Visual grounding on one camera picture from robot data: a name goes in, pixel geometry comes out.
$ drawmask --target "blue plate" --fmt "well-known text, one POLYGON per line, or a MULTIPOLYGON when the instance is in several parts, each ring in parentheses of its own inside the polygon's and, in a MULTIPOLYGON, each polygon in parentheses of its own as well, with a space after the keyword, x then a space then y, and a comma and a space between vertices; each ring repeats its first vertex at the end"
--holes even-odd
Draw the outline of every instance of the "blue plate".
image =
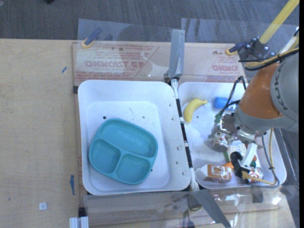
POLYGON ((118 118, 106 120, 91 143, 89 160, 98 172, 135 185, 149 175, 157 156, 156 138, 147 130, 118 118))

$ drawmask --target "yellow banana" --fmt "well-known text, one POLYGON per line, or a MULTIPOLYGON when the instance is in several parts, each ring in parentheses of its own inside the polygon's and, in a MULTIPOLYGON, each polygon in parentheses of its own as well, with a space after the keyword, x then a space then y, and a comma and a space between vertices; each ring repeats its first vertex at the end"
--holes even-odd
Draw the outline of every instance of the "yellow banana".
POLYGON ((206 104, 207 101, 202 101, 200 99, 194 99, 189 102, 184 110, 184 119, 189 123, 192 120, 194 111, 201 105, 206 104))

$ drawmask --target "yellow pole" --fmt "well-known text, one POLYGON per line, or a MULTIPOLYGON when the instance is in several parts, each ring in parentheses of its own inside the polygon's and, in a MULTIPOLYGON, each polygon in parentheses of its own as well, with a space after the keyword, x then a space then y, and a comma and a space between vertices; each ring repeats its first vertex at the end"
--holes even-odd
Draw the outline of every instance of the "yellow pole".
POLYGON ((277 29, 283 24, 295 7, 299 4, 300 0, 289 0, 286 5, 282 8, 281 12, 276 16, 271 25, 267 28, 264 34, 259 38, 262 44, 266 44, 277 29))

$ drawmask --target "gray carpet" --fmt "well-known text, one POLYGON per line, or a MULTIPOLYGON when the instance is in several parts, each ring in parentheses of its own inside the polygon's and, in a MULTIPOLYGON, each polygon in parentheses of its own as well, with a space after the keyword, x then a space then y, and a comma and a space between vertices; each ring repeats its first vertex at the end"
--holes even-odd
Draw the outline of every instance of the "gray carpet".
MULTIPOLYGON (((80 19, 183 28, 188 42, 238 43, 260 36, 288 0, 0 0, 0 38, 77 39, 80 19)), ((271 41, 278 51, 299 26, 299 6, 271 41)), ((285 192, 299 227, 299 133, 283 132, 291 174, 285 192)))

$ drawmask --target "wooden table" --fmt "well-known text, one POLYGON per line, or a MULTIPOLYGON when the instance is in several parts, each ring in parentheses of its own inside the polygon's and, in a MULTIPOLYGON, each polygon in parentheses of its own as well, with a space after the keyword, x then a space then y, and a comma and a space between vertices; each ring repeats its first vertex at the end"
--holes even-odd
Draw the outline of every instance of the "wooden table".
MULTIPOLYGON (((2 228, 68 227, 69 218, 78 216, 72 43, 70 40, 0 39, 2 228), (39 205, 43 209, 45 203, 47 209, 40 210, 39 205)), ((239 220, 243 220, 241 224, 247 221, 254 224, 238 227, 257 227, 257 224, 259 227, 294 227, 285 197, 279 198, 279 209, 257 212, 256 206, 253 212, 235 211, 239 212, 239 220)), ((227 218, 235 219, 236 214, 228 212, 227 218)), ((171 221, 161 223, 164 222, 169 227, 171 221)), ((130 227, 151 225, 146 222, 130 227)))

